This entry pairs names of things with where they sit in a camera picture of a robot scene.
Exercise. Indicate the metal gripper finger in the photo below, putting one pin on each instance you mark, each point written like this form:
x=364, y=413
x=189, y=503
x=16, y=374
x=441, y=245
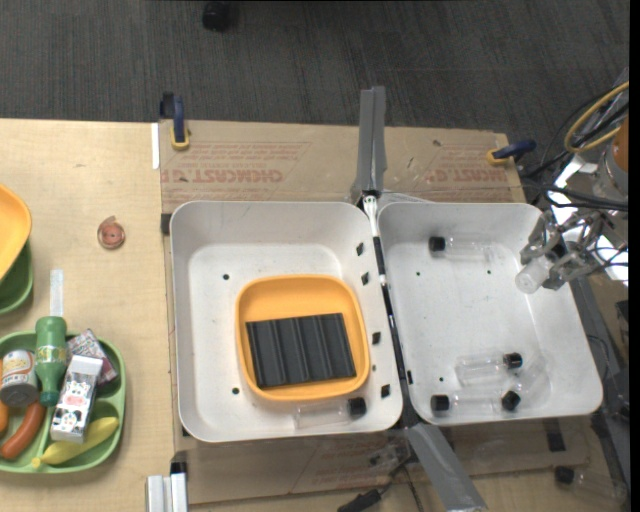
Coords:
x=541, y=235
x=565, y=267

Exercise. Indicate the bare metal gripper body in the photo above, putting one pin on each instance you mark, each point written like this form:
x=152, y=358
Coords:
x=602, y=227

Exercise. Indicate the clear plastic bottle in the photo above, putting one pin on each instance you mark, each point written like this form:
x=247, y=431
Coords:
x=465, y=404
x=460, y=246
x=522, y=392
x=330, y=412
x=530, y=276
x=485, y=367

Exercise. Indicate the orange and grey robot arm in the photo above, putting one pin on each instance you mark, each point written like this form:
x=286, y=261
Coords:
x=621, y=150

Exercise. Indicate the white plastic tray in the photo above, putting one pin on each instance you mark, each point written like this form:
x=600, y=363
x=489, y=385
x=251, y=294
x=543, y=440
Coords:
x=465, y=310
x=210, y=320

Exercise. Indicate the thin black and white rod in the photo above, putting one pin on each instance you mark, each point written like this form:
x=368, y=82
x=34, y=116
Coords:
x=382, y=265

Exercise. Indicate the brown cardboard board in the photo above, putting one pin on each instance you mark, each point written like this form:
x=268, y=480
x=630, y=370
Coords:
x=300, y=160

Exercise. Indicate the orange square bowl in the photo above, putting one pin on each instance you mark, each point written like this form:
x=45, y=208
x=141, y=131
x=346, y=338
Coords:
x=295, y=297

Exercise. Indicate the black ribbed block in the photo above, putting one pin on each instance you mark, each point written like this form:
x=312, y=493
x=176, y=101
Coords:
x=300, y=350

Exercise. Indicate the pink round biscuit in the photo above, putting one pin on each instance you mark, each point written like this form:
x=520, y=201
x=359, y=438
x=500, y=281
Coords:
x=111, y=233

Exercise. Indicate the green divided plate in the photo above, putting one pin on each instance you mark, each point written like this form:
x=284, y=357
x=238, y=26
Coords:
x=107, y=400

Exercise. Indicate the yellow banana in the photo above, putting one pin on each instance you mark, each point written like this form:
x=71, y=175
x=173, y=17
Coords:
x=95, y=435

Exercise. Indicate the white cow print carton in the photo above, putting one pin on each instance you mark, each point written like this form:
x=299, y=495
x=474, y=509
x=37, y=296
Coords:
x=75, y=400

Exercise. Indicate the green bottle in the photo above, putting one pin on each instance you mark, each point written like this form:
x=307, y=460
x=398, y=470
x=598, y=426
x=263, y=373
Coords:
x=50, y=350

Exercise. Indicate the orange plate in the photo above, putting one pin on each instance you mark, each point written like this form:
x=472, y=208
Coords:
x=11, y=230

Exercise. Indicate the small can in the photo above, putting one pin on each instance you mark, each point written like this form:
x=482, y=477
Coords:
x=17, y=377

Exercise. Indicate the brown sausage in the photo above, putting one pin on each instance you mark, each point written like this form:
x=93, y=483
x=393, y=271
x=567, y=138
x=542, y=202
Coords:
x=25, y=432

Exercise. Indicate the orange carrot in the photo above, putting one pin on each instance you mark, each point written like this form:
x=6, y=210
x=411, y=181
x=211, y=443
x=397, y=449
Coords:
x=3, y=416

